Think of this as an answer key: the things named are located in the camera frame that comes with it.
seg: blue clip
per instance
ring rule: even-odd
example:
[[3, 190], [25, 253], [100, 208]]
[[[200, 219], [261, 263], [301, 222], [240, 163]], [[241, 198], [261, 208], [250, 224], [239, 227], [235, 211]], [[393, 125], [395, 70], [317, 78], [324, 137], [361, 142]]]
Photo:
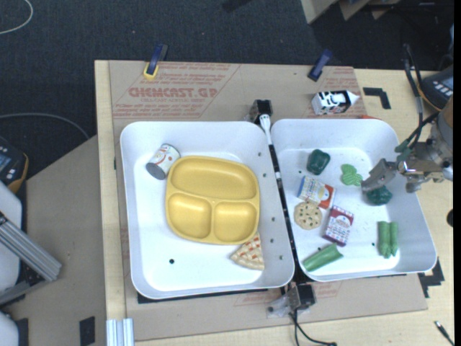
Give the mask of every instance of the blue clip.
[[156, 48], [153, 51], [151, 62], [147, 63], [146, 67], [144, 68], [143, 74], [146, 79], [148, 79], [149, 81], [152, 81], [156, 77], [157, 72], [158, 72], [157, 63], [165, 59], [167, 51], [168, 51], [167, 45], [164, 45], [161, 43], [156, 45]]
[[322, 55], [317, 61], [315, 62], [314, 67], [310, 70], [308, 77], [313, 81], [317, 82], [322, 74], [323, 67], [330, 61], [333, 57], [333, 53], [329, 49], [325, 49], [322, 52]]

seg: baseball can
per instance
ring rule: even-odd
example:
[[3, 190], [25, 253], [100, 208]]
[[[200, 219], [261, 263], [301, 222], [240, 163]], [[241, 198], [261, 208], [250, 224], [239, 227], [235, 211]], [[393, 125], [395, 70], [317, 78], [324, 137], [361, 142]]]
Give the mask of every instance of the baseball can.
[[173, 163], [180, 157], [172, 145], [164, 143], [146, 164], [146, 169], [156, 179], [165, 179]]

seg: yellow plate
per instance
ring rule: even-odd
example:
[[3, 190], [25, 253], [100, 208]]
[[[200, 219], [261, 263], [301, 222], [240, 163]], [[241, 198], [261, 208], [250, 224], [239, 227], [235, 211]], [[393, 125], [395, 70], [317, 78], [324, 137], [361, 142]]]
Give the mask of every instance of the yellow plate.
[[242, 244], [258, 228], [258, 179], [246, 165], [185, 156], [168, 173], [166, 220], [180, 237], [211, 244]]

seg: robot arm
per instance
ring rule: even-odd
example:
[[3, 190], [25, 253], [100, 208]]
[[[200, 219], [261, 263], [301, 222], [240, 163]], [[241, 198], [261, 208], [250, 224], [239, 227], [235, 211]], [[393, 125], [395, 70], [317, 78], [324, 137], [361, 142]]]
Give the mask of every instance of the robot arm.
[[421, 184], [430, 180], [453, 181], [453, 96], [434, 118], [426, 142], [410, 147], [404, 143], [396, 151], [400, 152], [396, 161], [381, 159], [370, 171], [370, 176], [362, 182], [363, 192], [381, 188], [397, 173], [406, 177], [407, 192], [420, 190]]

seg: black floor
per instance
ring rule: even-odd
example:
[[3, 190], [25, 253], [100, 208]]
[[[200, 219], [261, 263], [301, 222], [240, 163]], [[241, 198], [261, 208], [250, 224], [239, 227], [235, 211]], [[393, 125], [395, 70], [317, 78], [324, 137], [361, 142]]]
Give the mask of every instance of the black floor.
[[[409, 43], [421, 70], [437, 70], [454, 24], [454, 0], [403, 0], [379, 19], [361, 11], [348, 21], [334, 4], [311, 25], [300, 0], [28, 1], [30, 22], [0, 34], [0, 136], [29, 156], [28, 177], [86, 140], [43, 114], [96, 134], [97, 59], [147, 61], [163, 42], [169, 61], [311, 65], [328, 48], [331, 65], [402, 69]], [[0, 32], [28, 16], [25, 1], [0, 0]]]

